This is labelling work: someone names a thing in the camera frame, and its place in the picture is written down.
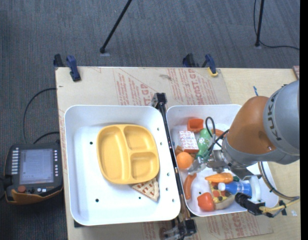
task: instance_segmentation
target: blue marker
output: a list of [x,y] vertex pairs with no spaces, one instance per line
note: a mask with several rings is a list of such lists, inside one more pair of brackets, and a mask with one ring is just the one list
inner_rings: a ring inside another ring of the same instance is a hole
[[237,193],[244,193],[249,195],[250,197],[252,197],[252,187],[249,183],[243,183],[240,181],[233,181],[230,183],[223,183],[220,182],[218,183],[218,189],[220,191],[225,191],[227,190],[228,192],[230,192],[231,194],[235,195]]

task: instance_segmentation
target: black metal rod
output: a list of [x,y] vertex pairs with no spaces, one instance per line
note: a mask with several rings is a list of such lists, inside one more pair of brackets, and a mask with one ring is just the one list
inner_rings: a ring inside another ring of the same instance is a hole
[[258,29],[257,29],[257,40],[256,40],[256,43],[255,43],[256,47],[258,47],[260,45],[260,30],[261,30],[261,27],[262,27],[264,2],[265,2],[265,0],[262,0],[261,4],[260,4],[259,21],[258,21]]
[[127,1],[127,4],[125,5],[123,11],[121,12],[120,16],[118,17],[118,19],[117,19],[117,21],[116,21],[116,23],[115,23],[113,29],[111,30],[111,32],[109,33],[109,35],[108,35],[108,37],[107,37],[105,43],[103,44],[103,46],[102,46],[102,47],[100,48],[100,50],[99,50],[101,54],[103,54],[103,53],[105,52],[105,47],[107,46],[109,40],[111,39],[112,35],[114,34],[114,32],[115,32],[115,30],[116,30],[118,24],[120,23],[121,19],[123,18],[125,12],[127,11],[128,7],[129,7],[129,5],[130,5],[130,3],[131,3],[132,1],[133,1],[133,0],[128,0],[128,1]]

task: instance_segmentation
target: orange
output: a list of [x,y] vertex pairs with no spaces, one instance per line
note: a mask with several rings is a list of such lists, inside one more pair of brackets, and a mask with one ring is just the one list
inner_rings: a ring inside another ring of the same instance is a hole
[[179,169],[187,169],[194,161],[194,158],[187,152],[180,152],[176,156],[176,161]]

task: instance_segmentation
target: red tomato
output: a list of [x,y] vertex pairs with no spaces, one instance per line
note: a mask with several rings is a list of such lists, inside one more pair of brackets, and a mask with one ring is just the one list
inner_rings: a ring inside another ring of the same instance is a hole
[[215,204],[213,201],[213,197],[212,194],[210,194],[209,192],[205,192],[203,194],[201,194],[200,196],[197,197],[197,201],[198,201],[198,206],[207,212],[212,212],[215,210]]

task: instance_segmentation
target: yellow plate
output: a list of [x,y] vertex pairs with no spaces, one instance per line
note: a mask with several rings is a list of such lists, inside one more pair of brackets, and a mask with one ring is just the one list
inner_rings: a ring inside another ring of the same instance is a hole
[[159,156],[150,131],[135,124],[113,124],[97,135],[97,158],[103,176],[116,184],[149,181],[159,171]]

